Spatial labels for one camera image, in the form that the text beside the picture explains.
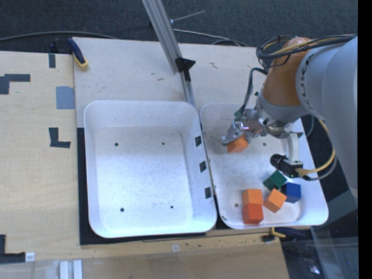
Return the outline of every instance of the orange block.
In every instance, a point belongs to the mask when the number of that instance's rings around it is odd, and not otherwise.
[[[248,203],[263,204],[263,197],[261,189],[248,188],[242,193],[243,206]]]
[[[242,135],[235,141],[229,142],[227,144],[227,152],[239,153],[239,152],[242,152],[247,147],[248,147],[248,141],[245,139],[245,136]]]
[[[263,202],[263,205],[270,211],[276,213],[281,209],[286,199],[287,196],[285,194],[274,188]]]
[[[262,205],[249,203],[242,209],[244,224],[259,224],[263,220]]]

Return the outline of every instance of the robotic arm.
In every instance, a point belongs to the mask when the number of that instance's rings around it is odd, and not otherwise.
[[[279,42],[284,46],[273,53],[264,51]],[[357,198],[357,36],[340,35],[316,40],[281,37],[262,42],[257,57],[266,79],[254,109],[246,109],[252,93],[252,73],[242,107],[223,144],[245,135],[272,135],[295,144],[296,135],[288,127],[304,115],[317,118],[326,130],[352,194]],[[265,60],[272,60],[270,66]],[[296,154],[275,154],[270,163],[288,177],[311,180]]]

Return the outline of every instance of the green block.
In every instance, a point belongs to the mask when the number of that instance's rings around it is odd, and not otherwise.
[[[274,188],[279,190],[280,187],[285,184],[285,182],[287,182],[287,179],[278,170],[276,170],[263,182],[263,185],[265,185],[270,191]]]

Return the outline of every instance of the toy block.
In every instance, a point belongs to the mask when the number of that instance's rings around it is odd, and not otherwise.
[[[242,152],[247,147],[248,147],[248,141],[245,139],[245,136],[242,135],[235,141],[229,142],[227,144],[227,152],[228,153],[239,153],[239,152]]]
[[[295,203],[301,199],[301,185],[288,182],[280,191],[287,196],[286,202]]]
[[[242,209],[244,224],[259,224],[263,220],[262,205],[249,203]]]
[[[274,188],[263,202],[263,206],[276,213],[281,209],[286,199],[286,195]]]
[[[280,173],[280,171],[276,170],[263,182],[263,185],[265,185],[270,191],[274,188],[279,190],[285,182],[287,182],[287,179]]]
[[[263,204],[261,189],[248,188],[242,193],[243,206],[249,203]]]

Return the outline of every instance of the stacked blocks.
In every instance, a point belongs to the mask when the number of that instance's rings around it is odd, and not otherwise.
[[[281,187],[281,192],[287,196],[286,202],[295,203],[301,199],[301,185],[288,182]]]
[[[245,136],[242,135],[235,141],[229,142],[227,144],[227,152],[228,153],[239,153],[239,152],[242,152],[247,147],[248,147],[248,141],[245,139]]]
[[[263,220],[263,197],[261,189],[246,189],[242,193],[243,223],[259,224]]]
[[[276,170],[263,182],[263,185],[265,185],[270,191],[273,189],[279,190],[285,184],[285,182],[287,182],[287,179],[278,170]]]
[[[263,202],[263,205],[273,213],[276,213],[281,209],[286,199],[286,195],[274,188]]]

